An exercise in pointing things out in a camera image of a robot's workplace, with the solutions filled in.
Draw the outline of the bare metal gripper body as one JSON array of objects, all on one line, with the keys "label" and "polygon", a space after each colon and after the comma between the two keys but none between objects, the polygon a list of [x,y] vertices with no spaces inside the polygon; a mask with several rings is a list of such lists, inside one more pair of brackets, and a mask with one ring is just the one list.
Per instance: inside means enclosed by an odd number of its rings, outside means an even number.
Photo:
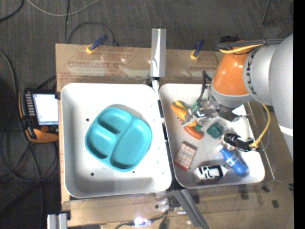
[{"label": "bare metal gripper body", "polygon": [[187,110],[187,125],[200,125],[208,119],[218,116],[221,105],[212,98],[195,101]]}]

